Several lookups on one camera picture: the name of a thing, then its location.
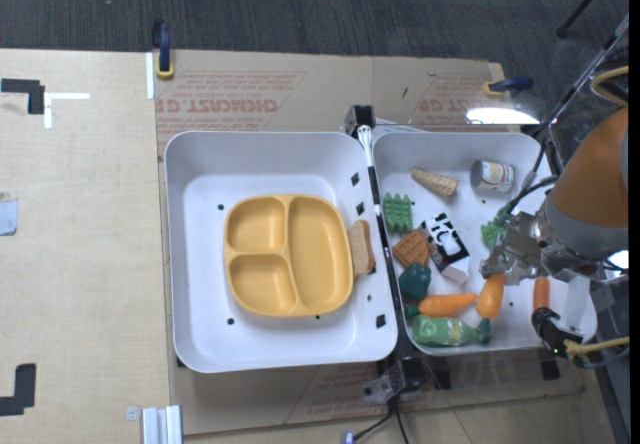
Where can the green grapes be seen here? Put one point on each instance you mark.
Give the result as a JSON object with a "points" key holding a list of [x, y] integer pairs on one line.
{"points": [[397, 213]]}

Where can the white plastic tray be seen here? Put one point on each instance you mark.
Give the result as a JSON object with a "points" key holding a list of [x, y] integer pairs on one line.
{"points": [[440, 152], [210, 332]]}

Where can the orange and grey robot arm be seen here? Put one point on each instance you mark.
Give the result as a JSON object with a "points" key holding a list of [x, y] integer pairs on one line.
{"points": [[595, 182]]}

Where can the black cylinder on white bracket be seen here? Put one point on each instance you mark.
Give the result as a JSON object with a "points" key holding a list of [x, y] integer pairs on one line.
{"points": [[555, 327]]}

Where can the tan ice cream cone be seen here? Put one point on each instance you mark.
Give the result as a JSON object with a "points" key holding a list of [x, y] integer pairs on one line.
{"points": [[436, 181]]}

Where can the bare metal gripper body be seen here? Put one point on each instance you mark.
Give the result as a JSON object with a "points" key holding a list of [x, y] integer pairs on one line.
{"points": [[525, 242]]}

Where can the green plastic bottle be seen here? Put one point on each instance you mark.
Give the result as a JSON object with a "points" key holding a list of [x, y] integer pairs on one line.
{"points": [[445, 331]]}

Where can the brown bread slice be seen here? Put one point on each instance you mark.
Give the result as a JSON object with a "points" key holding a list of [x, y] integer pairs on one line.
{"points": [[361, 249]]}

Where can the black and white carton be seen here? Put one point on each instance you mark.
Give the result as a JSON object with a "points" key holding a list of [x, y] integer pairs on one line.
{"points": [[447, 242]]}

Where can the brown waffle biscuit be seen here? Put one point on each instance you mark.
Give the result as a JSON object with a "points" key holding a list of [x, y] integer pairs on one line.
{"points": [[411, 248]]}

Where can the small white and yellow can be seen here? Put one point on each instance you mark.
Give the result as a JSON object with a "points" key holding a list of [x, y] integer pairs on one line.
{"points": [[495, 176]]}

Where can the orange carrot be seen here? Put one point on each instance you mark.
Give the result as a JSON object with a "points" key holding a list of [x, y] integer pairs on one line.
{"points": [[447, 304], [491, 297]]}

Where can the yellow divided plate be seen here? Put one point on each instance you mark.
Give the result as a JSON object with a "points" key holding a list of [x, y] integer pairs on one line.
{"points": [[310, 252]]}

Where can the brown cardboard board red print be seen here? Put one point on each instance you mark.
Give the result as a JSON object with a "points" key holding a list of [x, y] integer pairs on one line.
{"points": [[240, 97]]}

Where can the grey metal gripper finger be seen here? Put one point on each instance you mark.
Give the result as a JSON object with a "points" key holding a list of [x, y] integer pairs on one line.
{"points": [[521, 275], [492, 263]]}

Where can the orange sausage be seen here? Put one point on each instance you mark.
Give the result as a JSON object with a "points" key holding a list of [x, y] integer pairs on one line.
{"points": [[541, 293]]}

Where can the thin black and white rod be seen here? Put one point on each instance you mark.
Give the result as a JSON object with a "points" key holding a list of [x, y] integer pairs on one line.
{"points": [[374, 182]]}

